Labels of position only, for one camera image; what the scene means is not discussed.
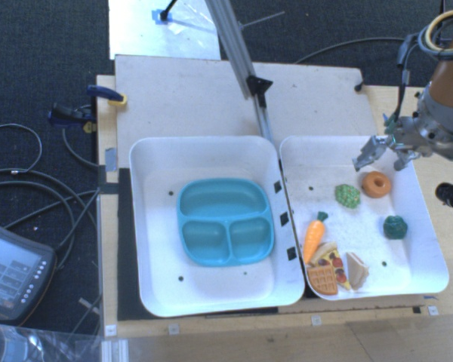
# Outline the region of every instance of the toy carrot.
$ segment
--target toy carrot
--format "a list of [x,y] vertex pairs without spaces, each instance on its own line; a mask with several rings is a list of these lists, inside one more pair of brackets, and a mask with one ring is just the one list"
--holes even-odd
[[305,234],[304,241],[304,263],[307,264],[310,258],[316,252],[319,246],[322,236],[325,232],[324,220],[328,218],[328,214],[325,212],[319,212],[317,214],[317,220],[312,221]]

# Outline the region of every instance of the blue tape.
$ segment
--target blue tape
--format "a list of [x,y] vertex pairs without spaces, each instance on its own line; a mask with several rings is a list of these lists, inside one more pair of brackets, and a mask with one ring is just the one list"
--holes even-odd
[[169,22],[173,21],[173,15],[171,12],[168,12],[168,19],[166,21],[161,20],[161,17],[159,16],[163,12],[162,9],[155,9],[154,11],[151,11],[151,16],[156,24],[168,24]]

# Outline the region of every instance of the black carpet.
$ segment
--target black carpet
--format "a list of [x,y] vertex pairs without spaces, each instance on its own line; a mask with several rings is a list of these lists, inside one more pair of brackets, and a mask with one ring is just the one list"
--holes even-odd
[[[426,26],[438,13],[440,0],[231,0],[242,23],[285,11],[281,17],[249,26],[243,35],[254,61],[293,63],[329,45],[356,38],[404,38]],[[448,9],[453,0],[448,0]],[[0,124],[31,127],[42,139],[43,156],[35,170],[51,175],[75,192],[97,188],[97,173],[77,162],[64,147],[60,130],[47,121],[54,103],[79,107],[98,74],[113,74],[109,61],[108,0],[0,0]],[[366,84],[399,83],[395,42],[347,46],[306,63],[357,67]],[[410,60],[411,84],[425,85],[435,64],[421,53]],[[71,145],[93,160],[95,135],[68,130]],[[0,168],[28,167],[35,160],[35,138],[18,129],[0,129]],[[20,179],[53,184],[33,174]],[[0,174],[0,181],[18,179]],[[36,189],[0,188],[0,225],[45,206],[55,199]],[[76,216],[80,209],[74,207]],[[70,229],[59,207],[13,231],[42,243],[57,245]],[[85,312],[83,297],[98,294],[97,234],[88,220],[77,231],[64,269],[31,318],[28,327],[70,331]],[[91,333],[97,318],[89,315],[79,328]]]

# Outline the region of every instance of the toy pizza slice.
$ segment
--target toy pizza slice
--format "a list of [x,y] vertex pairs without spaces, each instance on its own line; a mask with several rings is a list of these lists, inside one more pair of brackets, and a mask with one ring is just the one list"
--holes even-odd
[[350,290],[350,283],[347,280],[344,264],[337,251],[337,243],[335,241],[329,241],[328,243],[319,245],[319,248],[312,256],[312,259],[310,259],[310,264],[314,267],[331,265],[334,269],[337,283],[346,290]]
[[335,295],[337,282],[334,269],[330,265],[311,267],[307,269],[307,276],[312,288],[323,295]]

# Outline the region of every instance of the blue plastic plate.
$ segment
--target blue plastic plate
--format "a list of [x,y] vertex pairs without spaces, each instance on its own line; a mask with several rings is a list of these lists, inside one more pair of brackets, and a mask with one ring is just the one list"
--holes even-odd
[[263,189],[250,180],[188,183],[178,196],[177,216],[183,248],[200,265],[250,264],[272,251],[270,204]]

